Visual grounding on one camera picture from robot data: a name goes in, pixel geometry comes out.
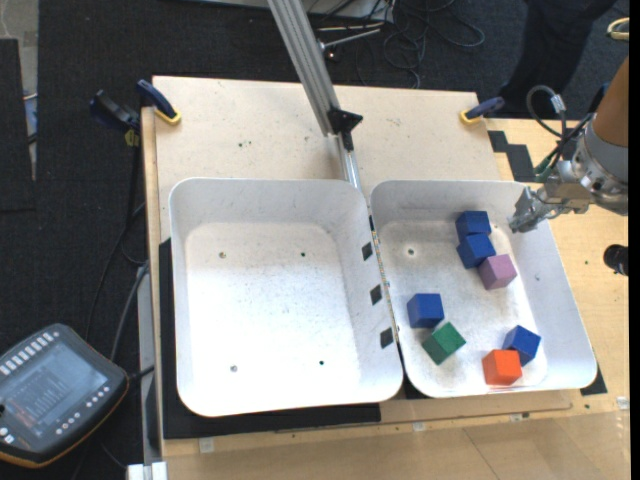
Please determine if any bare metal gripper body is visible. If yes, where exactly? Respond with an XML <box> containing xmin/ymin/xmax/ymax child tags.
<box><xmin>536</xmin><ymin>140</ymin><xmax>630</xmax><ymax>217</ymax></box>

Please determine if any blue cube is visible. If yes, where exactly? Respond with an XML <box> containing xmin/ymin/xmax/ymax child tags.
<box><xmin>501</xmin><ymin>324</ymin><xmax>543</xmax><ymax>368</ymax></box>
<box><xmin>454</xmin><ymin>209</ymin><xmax>493</xmax><ymax>243</ymax></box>
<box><xmin>455</xmin><ymin>232</ymin><xmax>498</xmax><ymax>270</ymax></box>
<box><xmin>405</xmin><ymin>292</ymin><xmax>446</xmax><ymax>330</ymax></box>

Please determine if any purple cube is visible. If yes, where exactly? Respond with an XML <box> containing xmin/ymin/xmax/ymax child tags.
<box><xmin>477</xmin><ymin>253</ymin><xmax>519</xmax><ymax>292</ymax></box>

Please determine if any white plastic tray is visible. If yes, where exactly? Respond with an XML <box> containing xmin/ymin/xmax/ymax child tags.
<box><xmin>167</xmin><ymin>176</ymin><xmax>405</xmax><ymax>419</ymax></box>
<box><xmin>369</xmin><ymin>178</ymin><xmax>600</xmax><ymax>400</ymax></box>

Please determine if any green cube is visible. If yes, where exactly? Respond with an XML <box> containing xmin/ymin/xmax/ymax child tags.
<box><xmin>420</xmin><ymin>321</ymin><xmax>468</xmax><ymax>367</ymax></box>

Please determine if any person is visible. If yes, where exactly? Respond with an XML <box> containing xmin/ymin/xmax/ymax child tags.
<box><xmin>497</xmin><ymin>0</ymin><xmax>630</xmax><ymax>117</ymax></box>

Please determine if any orange cube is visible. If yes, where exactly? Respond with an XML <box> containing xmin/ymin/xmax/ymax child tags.
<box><xmin>481</xmin><ymin>348</ymin><xmax>524</xmax><ymax>387</ymax></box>

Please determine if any pale wood board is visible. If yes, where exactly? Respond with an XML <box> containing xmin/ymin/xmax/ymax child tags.
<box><xmin>150</xmin><ymin>74</ymin><xmax>575</xmax><ymax>458</ymax></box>

